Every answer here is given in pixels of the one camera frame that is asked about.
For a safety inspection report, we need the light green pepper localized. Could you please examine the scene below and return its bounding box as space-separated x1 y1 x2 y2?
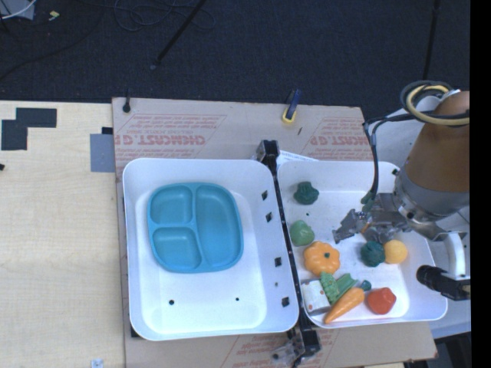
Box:
288 219 316 248

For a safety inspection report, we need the yellow lemon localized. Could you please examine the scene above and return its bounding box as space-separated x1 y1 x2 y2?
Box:
383 239 409 265

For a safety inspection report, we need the black cylinder on white bracket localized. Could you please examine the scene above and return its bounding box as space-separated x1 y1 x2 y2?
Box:
416 230 471 302

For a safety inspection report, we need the white plastic tray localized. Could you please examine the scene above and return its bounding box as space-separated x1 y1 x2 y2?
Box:
121 157 301 342
275 160 449 330

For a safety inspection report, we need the orange pumpkin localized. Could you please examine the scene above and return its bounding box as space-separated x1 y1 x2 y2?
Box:
302 241 341 278

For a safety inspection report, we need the red tomato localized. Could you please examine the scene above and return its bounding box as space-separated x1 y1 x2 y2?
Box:
365 287 397 316

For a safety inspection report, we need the blue divided plate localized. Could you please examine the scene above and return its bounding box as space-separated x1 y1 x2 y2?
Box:
147 182 246 274

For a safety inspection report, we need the brown cardboard board red print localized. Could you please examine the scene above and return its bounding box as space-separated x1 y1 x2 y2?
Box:
110 97 439 368

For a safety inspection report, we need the white dotted block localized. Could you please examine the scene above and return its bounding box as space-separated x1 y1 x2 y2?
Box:
300 278 332 316

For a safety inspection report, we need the dark green broccoli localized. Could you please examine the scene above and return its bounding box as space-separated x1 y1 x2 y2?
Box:
359 240 387 268
293 181 321 206

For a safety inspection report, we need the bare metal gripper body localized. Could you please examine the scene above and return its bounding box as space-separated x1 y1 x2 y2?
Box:
365 192 440 241

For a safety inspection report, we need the orange carrot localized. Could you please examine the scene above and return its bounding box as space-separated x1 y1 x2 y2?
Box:
322 273 366 325

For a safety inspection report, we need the thin black rod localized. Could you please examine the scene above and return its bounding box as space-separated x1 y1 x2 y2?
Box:
267 155 314 347

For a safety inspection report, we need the black block with thin wires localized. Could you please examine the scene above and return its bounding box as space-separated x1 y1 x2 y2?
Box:
254 139 281 164
269 327 323 368

